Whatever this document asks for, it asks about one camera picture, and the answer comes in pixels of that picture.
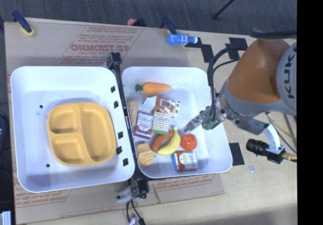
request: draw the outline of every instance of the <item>red tomato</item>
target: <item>red tomato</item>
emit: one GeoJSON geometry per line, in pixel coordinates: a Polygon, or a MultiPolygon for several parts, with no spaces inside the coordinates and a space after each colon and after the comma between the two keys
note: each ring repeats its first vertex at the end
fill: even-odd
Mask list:
{"type": "Polygon", "coordinates": [[[197,140],[193,134],[185,134],[181,138],[181,146],[185,150],[194,150],[197,147],[197,140]]]}

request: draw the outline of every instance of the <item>carrot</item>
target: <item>carrot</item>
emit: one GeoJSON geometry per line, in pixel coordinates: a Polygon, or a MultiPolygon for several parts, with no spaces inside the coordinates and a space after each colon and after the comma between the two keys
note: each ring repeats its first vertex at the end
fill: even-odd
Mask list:
{"type": "Polygon", "coordinates": [[[154,83],[154,82],[146,82],[143,86],[140,86],[139,84],[136,85],[136,91],[143,90],[143,92],[147,94],[161,92],[164,90],[168,90],[170,88],[171,88],[170,85],[154,83]]]}
{"type": "Polygon", "coordinates": [[[152,142],[152,145],[151,145],[151,150],[154,151],[154,152],[157,152],[159,150],[159,147],[161,146],[161,144],[167,140],[168,138],[172,138],[174,132],[169,130],[168,131],[168,134],[167,135],[163,135],[163,134],[160,134],[158,135],[154,141],[152,142]]]}

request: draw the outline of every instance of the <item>white tray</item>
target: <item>white tray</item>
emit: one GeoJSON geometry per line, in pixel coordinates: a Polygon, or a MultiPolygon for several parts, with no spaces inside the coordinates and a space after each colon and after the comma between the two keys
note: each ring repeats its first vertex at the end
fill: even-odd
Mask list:
{"type": "MultiPolygon", "coordinates": [[[[181,128],[201,110],[211,104],[210,88],[207,83],[206,72],[198,68],[190,67],[129,67],[122,73],[122,82],[126,101],[135,100],[139,103],[138,110],[149,113],[143,104],[148,95],[143,91],[136,92],[136,84],[145,82],[164,83],[172,86],[171,89],[158,93],[167,99],[180,102],[178,115],[170,119],[170,126],[176,126],[180,135],[181,128]]],[[[177,172],[174,170],[170,156],[159,156],[155,154],[154,163],[150,166],[139,164],[141,171],[153,179],[180,177],[189,175],[201,175],[221,173],[232,166],[232,155],[229,148],[226,133],[222,124],[213,130],[204,130],[201,126],[191,132],[196,135],[198,146],[194,152],[197,154],[199,168],[194,171],[177,172]]],[[[135,146],[142,142],[151,144],[152,138],[141,139],[134,136],[135,146]]]]}
{"type": "Polygon", "coordinates": [[[26,190],[39,193],[121,182],[132,177],[133,153],[116,78],[110,70],[20,67],[11,75],[11,90],[18,180],[26,190]],[[121,147],[122,152],[104,163],[66,166],[51,151],[47,115],[58,105],[84,101],[98,103],[108,110],[117,148],[121,147]]]}

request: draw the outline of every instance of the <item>can label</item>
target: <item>can label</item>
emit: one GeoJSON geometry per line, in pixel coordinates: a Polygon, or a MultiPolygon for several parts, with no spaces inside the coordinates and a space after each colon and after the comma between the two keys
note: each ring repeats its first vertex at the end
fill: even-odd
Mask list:
{"type": "Polygon", "coordinates": [[[176,171],[196,170],[198,168],[195,152],[176,151],[173,155],[174,169],[176,171]]]}

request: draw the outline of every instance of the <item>toy banana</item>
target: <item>toy banana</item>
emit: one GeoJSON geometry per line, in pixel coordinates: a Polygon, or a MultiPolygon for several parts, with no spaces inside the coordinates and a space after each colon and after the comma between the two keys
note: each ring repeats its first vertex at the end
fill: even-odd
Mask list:
{"type": "Polygon", "coordinates": [[[177,127],[174,127],[174,134],[173,134],[170,142],[166,146],[160,148],[157,151],[157,154],[159,154],[161,156],[169,156],[177,150],[177,148],[180,146],[180,144],[181,144],[181,136],[177,132],[177,127]]]}

